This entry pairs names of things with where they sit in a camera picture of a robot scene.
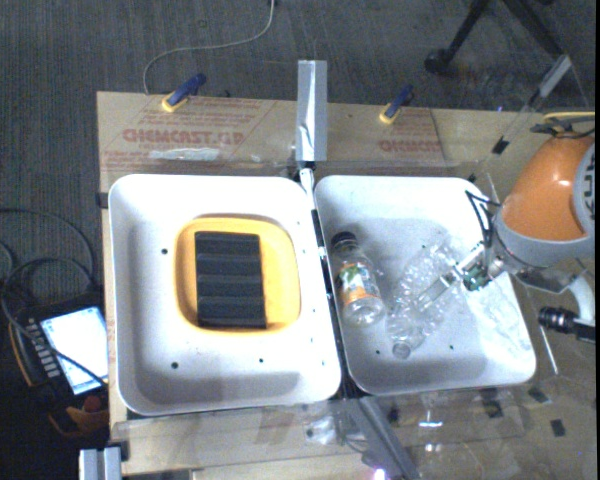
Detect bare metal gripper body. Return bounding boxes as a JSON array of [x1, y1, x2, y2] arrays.
[[451, 240, 507, 290]]

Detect clear plastic bottle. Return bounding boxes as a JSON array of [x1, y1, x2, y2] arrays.
[[384, 236, 475, 361]]

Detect clear bottle with orange label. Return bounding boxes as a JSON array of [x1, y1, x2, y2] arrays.
[[329, 230, 387, 327]]

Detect white plastic tray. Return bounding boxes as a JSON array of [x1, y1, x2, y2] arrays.
[[312, 174, 538, 398], [107, 172, 343, 417]]

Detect black ribbed block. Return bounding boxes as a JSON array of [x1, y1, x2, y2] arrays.
[[193, 230, 268, 331]]

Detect yellow plate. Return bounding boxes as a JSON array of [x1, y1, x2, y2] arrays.
[[174, 215, 303, 334]]

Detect brown cardboard board red print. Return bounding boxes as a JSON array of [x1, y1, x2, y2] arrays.
[[95, 90, 597, 476]]

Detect black cylinder on white bracket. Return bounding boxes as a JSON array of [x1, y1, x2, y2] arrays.
[[537, 272, 597, 343]]

